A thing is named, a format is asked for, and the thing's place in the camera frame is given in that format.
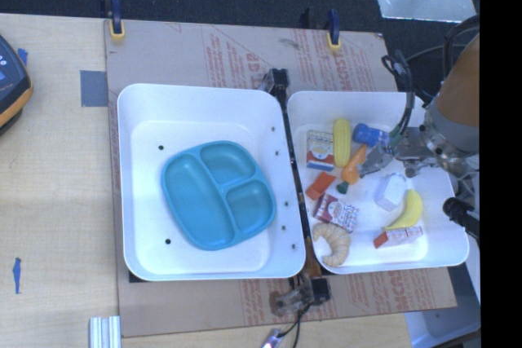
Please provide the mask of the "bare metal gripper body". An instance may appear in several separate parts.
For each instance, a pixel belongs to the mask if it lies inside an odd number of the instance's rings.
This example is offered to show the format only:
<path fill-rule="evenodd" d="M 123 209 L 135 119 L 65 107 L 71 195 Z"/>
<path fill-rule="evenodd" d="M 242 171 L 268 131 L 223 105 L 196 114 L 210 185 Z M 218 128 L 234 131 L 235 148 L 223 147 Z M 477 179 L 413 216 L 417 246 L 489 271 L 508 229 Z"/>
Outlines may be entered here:
<path fill-rule="evenodd" d="M 456 148 L 433 126 L 408 128 L 394 157 L 403 162 L 409 178 L 425 167 L 441 168 L 455 178 L 479 172 L 479 156 Z"/>

